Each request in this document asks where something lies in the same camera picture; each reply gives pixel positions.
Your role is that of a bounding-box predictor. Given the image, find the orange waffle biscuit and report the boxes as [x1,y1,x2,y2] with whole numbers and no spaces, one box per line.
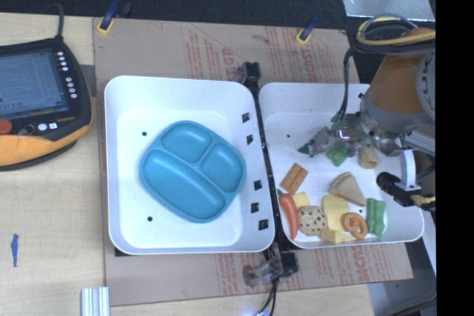
[279,162,310,196]

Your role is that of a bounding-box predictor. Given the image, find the white plastic tray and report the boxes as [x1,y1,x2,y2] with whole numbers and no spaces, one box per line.
[104,75,276,256]
[258,81,425,250]

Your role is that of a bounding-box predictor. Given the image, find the red chili pepper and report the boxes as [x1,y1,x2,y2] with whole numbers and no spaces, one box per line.
[276,189,300,241]

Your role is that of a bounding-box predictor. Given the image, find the green asparagus bundle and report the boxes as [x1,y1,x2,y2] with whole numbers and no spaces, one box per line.
[365,198,387,238]

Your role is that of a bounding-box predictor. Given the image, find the black cylinder on white bracket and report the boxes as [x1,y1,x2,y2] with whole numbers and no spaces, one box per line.
[375,147,424,209]

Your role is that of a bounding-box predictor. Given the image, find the yellow cheese slice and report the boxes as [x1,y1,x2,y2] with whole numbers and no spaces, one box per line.
[321,194,350,232]

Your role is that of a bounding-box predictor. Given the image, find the brown cardboard board red print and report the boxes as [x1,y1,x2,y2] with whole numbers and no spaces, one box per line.
[92,16,415,308]

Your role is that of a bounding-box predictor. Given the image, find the orange pretzel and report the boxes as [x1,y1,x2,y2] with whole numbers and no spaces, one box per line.
[341,211,370,240]

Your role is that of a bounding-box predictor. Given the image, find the light green lettuce piece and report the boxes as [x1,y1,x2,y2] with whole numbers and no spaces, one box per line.
[325,142,350,168]

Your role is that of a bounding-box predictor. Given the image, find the black block with thin wires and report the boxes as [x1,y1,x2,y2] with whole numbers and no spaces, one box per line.
[236,61,262,87]
[241,250,300,286]

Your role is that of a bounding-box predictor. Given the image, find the yellow cheese wedge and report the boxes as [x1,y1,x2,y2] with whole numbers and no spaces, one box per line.
[319,226,358,244]

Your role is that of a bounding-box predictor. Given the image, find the beige croissant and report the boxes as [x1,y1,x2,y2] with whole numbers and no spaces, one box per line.
[356,145,379,170]

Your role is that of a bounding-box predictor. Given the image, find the beige sandwich wedge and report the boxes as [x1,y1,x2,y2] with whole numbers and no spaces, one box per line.
[328,171,368,207]

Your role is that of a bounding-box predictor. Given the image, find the small yellow cheese piece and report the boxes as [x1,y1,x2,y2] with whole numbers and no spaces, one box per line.
[292,191,312,210]

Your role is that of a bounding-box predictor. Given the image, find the beige chocolate chip cookie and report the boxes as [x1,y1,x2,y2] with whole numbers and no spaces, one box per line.
[297,205,330,237]

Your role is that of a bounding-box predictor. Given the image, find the thin black rod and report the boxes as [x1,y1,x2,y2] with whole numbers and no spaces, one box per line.
[250,76,287,253]

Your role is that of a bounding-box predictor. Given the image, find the blue divided plate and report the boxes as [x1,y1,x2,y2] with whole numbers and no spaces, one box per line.
[138,119,248,224]

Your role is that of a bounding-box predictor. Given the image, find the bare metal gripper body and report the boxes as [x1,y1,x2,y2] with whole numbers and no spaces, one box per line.
[336,112,407,158]

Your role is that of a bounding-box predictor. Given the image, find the dark green leaf piece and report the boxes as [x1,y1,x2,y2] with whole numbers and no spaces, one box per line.
[296,141,316,157]

